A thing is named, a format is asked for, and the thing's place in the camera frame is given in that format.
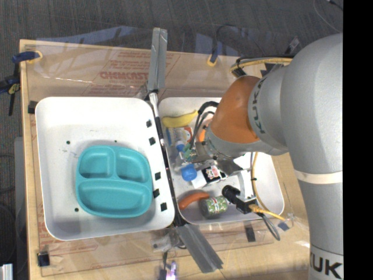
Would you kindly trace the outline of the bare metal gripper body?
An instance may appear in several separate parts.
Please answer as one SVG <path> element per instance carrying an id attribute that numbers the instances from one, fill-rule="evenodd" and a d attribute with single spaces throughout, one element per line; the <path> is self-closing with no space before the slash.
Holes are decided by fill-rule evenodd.
<path id="1" fill-rule="evenodd" d="M 209 141 L 197 142 L 193 150 L 193 164 L 203 167 L 215 165 L 226 176 L 243 171 L 243 168 L 235 162 L 235 159 L 241 156 L 240 154 L 230 155 L 219 151 Z"/>

